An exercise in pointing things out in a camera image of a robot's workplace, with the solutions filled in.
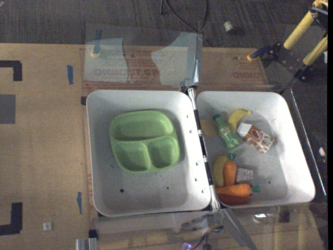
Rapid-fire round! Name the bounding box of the green divided plate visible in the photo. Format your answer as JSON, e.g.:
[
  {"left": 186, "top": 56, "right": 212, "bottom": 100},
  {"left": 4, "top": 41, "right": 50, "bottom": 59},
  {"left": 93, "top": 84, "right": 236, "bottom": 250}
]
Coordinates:
[{"left": 109, "top": 109, "right": 181, "bottom": 174}]

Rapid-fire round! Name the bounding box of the thin black and white rod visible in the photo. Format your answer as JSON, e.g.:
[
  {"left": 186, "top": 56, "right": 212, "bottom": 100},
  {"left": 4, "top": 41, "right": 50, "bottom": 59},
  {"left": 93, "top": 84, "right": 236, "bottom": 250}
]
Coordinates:
[{"left": 187, "top": 87, "right": 222, "bottom": 212}]

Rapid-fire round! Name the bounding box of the tan round biscuit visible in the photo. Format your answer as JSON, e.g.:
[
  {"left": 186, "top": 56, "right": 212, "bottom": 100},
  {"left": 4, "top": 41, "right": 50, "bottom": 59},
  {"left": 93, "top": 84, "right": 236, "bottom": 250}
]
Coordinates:
[{"left": 200, "top": 119, "right": 219, "bottom": 137}]

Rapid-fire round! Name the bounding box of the green plastic bottle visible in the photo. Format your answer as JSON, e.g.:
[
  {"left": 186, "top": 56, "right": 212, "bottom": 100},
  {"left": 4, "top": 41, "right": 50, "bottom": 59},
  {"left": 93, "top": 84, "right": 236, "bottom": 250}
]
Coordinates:
[{"left": 212, "top": 114, "right": 240, "bottom": 151}]

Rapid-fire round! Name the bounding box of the yellow banana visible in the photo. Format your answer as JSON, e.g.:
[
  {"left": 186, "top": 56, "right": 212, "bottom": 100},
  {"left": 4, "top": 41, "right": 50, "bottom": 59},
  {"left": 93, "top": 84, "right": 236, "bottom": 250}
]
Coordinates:
[{"left": 227, "top": 108, "right": 252, "bottom": 133}]

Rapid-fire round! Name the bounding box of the yellow oval toy food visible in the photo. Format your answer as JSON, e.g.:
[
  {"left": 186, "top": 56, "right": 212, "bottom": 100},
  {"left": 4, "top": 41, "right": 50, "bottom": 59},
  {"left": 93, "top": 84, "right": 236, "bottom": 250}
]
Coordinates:
[{"left": 212, "top": 155, "right": 229, "bottom": 188}]

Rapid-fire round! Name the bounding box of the white plastic tray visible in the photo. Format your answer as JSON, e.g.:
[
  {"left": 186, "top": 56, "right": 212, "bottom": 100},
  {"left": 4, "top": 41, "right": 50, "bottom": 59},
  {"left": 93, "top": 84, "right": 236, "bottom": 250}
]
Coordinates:
[
  {"left": 195, "top": 91, "right": 316, "bottom": 209},
  {"left": 85, "top": 89, "right": 212, "bottom": 217}
]

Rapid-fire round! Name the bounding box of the orange carrot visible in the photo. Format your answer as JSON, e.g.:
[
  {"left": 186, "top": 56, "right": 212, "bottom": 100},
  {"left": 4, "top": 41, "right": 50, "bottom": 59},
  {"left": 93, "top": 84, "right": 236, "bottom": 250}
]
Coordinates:
[
  {"left": 215, "top": 183, "right": 261, "bottom": 196},
  {"left": 223, "top": 153, "right": 238, "bottom": 187}
]

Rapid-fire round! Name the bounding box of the white and brown printed carton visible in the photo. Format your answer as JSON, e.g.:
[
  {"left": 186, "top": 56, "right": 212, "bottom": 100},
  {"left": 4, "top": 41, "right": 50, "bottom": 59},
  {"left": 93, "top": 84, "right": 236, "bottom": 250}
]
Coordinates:
[{"left": 236, "top": 122, "right": 275, "bottom": 154}]

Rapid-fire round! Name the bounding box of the small printed box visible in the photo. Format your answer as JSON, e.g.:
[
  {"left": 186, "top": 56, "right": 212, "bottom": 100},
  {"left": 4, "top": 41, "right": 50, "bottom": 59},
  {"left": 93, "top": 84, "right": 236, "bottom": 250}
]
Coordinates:
[{"left": 235, "top": 167, "right": 254, "bottom": 185}]

